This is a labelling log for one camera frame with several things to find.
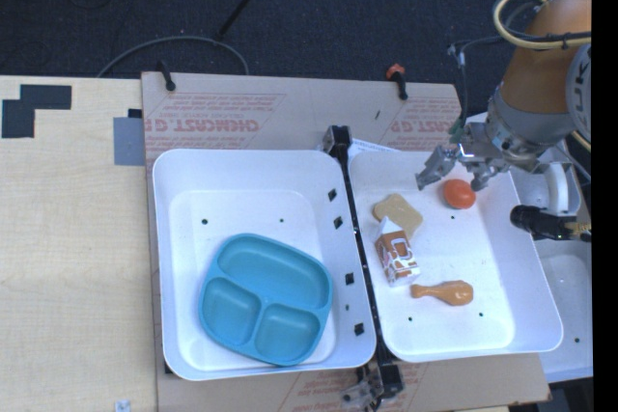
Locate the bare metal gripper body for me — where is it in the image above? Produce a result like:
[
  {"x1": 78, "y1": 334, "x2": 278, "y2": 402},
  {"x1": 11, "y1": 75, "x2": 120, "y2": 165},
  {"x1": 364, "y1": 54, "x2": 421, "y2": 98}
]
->
[{"x1": 455, "y1": 121, "x2": 552, "y2": 176}]

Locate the orange toy tomato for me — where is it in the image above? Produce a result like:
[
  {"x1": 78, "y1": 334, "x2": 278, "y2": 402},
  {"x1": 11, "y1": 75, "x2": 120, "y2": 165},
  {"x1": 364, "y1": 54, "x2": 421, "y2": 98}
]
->
[{"x1": 443, "y1": 179, "x2": 477, "y2": 211}]

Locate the tan toy bread slice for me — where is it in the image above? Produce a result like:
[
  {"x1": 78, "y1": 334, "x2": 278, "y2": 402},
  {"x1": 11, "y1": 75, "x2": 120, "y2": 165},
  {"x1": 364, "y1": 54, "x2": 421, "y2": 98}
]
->
[{"x1": 372, "y1": 193, "x2": 425, "y2": 237}]

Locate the orange and white carton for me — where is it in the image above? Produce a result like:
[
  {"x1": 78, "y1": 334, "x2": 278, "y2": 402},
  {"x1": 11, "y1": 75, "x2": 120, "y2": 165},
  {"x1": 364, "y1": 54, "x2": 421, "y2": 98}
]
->
[{"x1": 374, "y1": 215, "x2": 421, "y2": 288}]

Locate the orange toy chicken drumstick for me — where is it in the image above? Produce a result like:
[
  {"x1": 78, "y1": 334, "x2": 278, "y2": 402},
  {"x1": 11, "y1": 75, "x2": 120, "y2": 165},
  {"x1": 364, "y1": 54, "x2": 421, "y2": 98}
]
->
[{"x1": 409, "y1": 280, "x2": 475, "y2": 308}]

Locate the white plastic tray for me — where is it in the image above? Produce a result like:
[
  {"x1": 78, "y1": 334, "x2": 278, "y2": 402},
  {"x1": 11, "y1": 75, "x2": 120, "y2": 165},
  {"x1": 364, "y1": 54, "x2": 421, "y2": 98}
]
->
[
  {"x1": 152, "y1": 148, "x2": 378, "y2": 382},
  {"x1": 348, "y1": 148, "x2": 565, "y2": 364}
]

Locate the brown cardboard board red print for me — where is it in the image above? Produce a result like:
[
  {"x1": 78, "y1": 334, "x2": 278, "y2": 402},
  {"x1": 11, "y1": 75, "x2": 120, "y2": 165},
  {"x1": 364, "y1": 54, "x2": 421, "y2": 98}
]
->
[{"x1": 140, "y1": 70, "x2": 552, "y2": 412}]

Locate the blue divided plate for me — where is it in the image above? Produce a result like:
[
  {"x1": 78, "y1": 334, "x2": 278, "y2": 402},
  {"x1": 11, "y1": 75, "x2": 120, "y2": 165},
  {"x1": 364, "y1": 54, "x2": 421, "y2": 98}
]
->
[{"x1": 197, "y1": 233, "x2": 334, "y2": 368}]

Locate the black cylinder on white bracket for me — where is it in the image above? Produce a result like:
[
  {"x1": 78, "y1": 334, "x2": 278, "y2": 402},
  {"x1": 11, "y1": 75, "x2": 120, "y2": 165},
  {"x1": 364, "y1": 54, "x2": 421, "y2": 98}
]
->
[{"x1": 510, "y1": 161, "x2": 592, "y2": 243}]

